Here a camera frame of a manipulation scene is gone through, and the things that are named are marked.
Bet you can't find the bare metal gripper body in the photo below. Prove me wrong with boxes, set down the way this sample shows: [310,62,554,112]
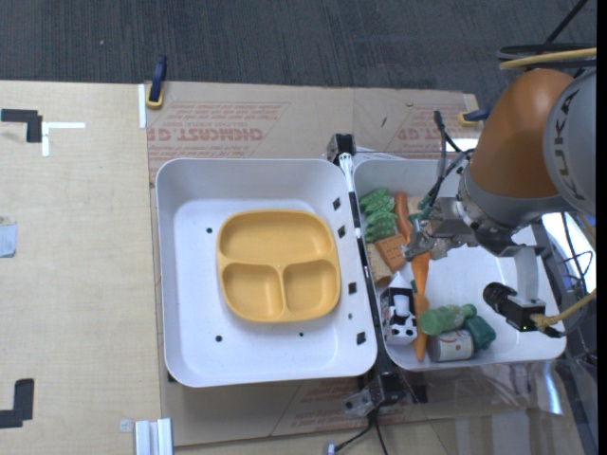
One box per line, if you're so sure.
[428,196,505,258]

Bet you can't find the dark orange carrot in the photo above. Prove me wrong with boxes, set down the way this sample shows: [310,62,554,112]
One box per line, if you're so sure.
[394,191,414,245]

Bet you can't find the orange waffle biscuit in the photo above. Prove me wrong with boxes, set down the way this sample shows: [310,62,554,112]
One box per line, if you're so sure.
[374,232,410,275]

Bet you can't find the green pea pod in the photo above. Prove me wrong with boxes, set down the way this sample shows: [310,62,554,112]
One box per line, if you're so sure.
[363,210,399,244]
[358,187,396,216]

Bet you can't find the tan bread slice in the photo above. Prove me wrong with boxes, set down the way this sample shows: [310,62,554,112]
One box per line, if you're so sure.
[365,242,395,289]

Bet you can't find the white plastic tray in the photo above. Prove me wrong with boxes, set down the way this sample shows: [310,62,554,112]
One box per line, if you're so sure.
[352,157,568,373]
[155,157,379,389]

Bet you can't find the thin black and white rod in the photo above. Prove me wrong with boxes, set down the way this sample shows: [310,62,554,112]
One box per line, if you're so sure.
[338,153,382,345]

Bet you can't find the black and white milk carton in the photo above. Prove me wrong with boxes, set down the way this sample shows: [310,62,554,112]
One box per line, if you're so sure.
[378,271,420,347]

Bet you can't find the light green bottle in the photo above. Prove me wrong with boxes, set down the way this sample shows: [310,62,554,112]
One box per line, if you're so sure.
[418,302,478,337]

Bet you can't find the small white can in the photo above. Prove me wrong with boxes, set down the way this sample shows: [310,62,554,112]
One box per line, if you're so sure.
[428,329,476,364]

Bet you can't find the dark green bottle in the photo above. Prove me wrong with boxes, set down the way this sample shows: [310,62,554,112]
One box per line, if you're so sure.
[463,315,498,352]

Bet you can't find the yellow divided plate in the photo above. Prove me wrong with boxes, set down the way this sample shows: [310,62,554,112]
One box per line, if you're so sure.
[215,209,343,324]

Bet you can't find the brown cardboard board red print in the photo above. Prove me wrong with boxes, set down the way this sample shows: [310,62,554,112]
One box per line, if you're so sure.
[143,81,566,447]

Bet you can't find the black cylinder on white bracket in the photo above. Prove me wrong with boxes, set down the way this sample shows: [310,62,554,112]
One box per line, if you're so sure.
[482,244,548,333]

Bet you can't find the black block with thin wires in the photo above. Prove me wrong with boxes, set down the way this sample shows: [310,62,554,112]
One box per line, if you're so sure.
[325,133,357,161]
[342,371,405,417]

